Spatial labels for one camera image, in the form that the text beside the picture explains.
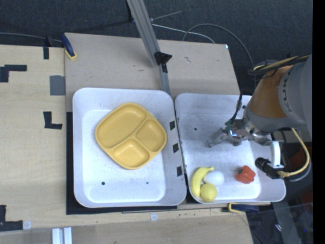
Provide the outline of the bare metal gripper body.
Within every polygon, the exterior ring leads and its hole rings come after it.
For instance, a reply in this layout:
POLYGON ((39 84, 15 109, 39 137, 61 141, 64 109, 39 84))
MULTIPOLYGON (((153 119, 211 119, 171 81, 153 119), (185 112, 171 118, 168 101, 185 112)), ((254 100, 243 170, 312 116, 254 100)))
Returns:
POLYGON ((272 143, 267 132, 259 130, 247 119, 230 119, 225 123, 225 129, 231 139, 233 136, 238 135, 245 136, 245 141, 254 141, 262 146, 270 145, 272 143))

